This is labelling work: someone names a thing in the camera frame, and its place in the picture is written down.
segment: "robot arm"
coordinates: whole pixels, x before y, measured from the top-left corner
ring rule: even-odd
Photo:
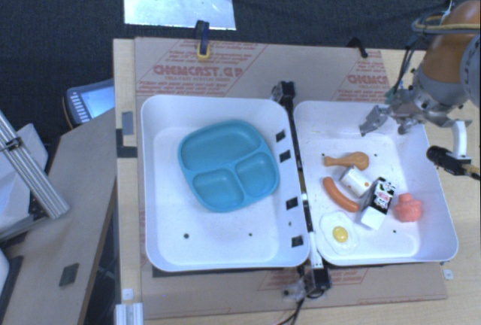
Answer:
[[[454,175],[479,179],[479,169],[470,166],[466,156],[466,126],[470,120],[452,120],[448,113],[471,100],[479,107],[479,12],[480,1],[470,0],[448,14],[437,14],[414,22],[413,31],[426,37],[434,35],[425,57],[415,70],[413,84],[402,88],[401,79],[409,66],[412,50],[407,50],[398,82],[386,94],[386,104],[376,106],[360,126],[361,134],[379,128],[388,117],[399,124],[405,134],[412,126],[427,121],[451,128],[455,139],[453,151],[432,147],[428,158]],[[439,25],[431,25],[440,20]]]

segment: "white tray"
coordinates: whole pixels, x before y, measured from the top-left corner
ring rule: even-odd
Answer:
[[[424,127],[414,126],[408,134],[399,135],[396,122],[388,119],[380,129],[363,138],[358,126],[363,124],[373,106],[352,102],[302,102],[295,109],[317,250],[327,261],[339,266],[453,258],[458,250],[458,239],[436,169],[425,155],[429,144]],[[339,182],[346,168],[324,166],[322,155],[340,157],[354,151],[363,151],[369,156],[370,165],[363,171],[368,178],[374,181],[383,176],[397,188],[379,230],[359,223],[360,213],[345,211],[354,221],[359,245],[351,254],[341,256],[320,232],[319,221],[324,214],[342,210],[324,191],[322,179],[332,177],[339,190],[350,196]],[[423,214],[415,223],[401,223],[393,214],[398,194],[406,192],[422,201]]]
[[[229,213],[206,209],[195,198],[177,159],[189,133],[224,120],[244,120],[266,140],[280,173],[268,197]],[[150,262],[169,271],[290,267],[303,263],[310,245],[292,147],[289,119],[262,99],[153,96],[141,110],[146,249]],[[277,142],[276,134],[285,138]],[[291,158],[280,162],[290,150]],[[287,209],[286,201],[298,205]],[[302,245],[297,238],[302,238]]]

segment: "pink toy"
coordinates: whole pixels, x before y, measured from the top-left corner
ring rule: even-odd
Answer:
[[[409,193],[399,196],[399,202],[394,207],[396,217],[401,222],[414,222],[421,217],[421,201],[413,199]]]

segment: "toy hot dog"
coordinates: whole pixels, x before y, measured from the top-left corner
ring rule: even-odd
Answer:
[[[359,211],[359,205],[342,194],[342,192],[336,187],[336,184],[331,177],[324,178],[322,180],[322,184],[332,200],[341,208],[350,211],[351,213],[356,213]]]

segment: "blue divided plate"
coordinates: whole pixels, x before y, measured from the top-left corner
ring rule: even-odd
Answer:
[[[279,171],[267,143],[250,124],[230,120],[187,135],[179,163],[192,192],[206,208],[237,210],[272,194]]]

